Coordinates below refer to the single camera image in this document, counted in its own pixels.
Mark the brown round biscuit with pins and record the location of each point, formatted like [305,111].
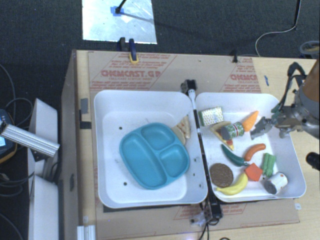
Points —
[221,175]

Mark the brown cardboard board red print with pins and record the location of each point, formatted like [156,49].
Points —
[150,71]

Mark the orange carrot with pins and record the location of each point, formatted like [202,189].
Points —
[250,121]

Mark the thin black and white rod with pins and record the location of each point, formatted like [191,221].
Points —
[200,139]

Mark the yellow and red pizza slice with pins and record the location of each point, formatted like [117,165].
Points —
[217,130]

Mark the blue divided plate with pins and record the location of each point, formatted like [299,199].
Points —
[150,159]

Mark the green and white carton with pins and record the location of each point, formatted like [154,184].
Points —
[211,116]

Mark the yellow banana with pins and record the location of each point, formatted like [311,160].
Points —
[236,187]

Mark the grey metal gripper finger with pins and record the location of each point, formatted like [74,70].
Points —
[260,133]
[264,123]

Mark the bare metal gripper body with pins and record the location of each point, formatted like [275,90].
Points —
[290,124]

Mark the white plastic tray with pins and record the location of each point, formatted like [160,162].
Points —
[282,154]
[112,146]

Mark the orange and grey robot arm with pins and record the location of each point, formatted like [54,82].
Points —
[312,84]

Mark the green and red can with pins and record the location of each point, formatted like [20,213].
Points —
[233,130]

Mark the tan triangular sandwich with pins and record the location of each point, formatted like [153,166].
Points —
[185,126]

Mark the white can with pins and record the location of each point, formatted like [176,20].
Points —
[277,182]

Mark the orange cube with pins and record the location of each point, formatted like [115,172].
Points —
[253,172]

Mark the orange sausage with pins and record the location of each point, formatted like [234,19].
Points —
[253,151]

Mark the dark green pepper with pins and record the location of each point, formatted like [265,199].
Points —
[232,157]

